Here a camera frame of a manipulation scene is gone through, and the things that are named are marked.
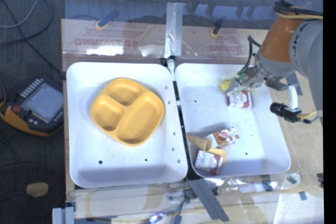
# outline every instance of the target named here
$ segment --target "toy ice cream cone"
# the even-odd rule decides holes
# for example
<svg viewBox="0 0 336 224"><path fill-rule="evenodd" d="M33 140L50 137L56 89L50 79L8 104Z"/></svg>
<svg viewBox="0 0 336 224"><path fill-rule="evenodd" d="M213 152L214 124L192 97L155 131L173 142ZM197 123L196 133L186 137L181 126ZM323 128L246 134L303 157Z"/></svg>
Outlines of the toy ice cream cone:
<svg viewBox="0 0 336 224"><path fill-rule="evenodd" d="M187 138L190 142L198 146L203 151L208 151L211 147L211 141L208 139L201 138L196 135L187 135Z"/></svg>

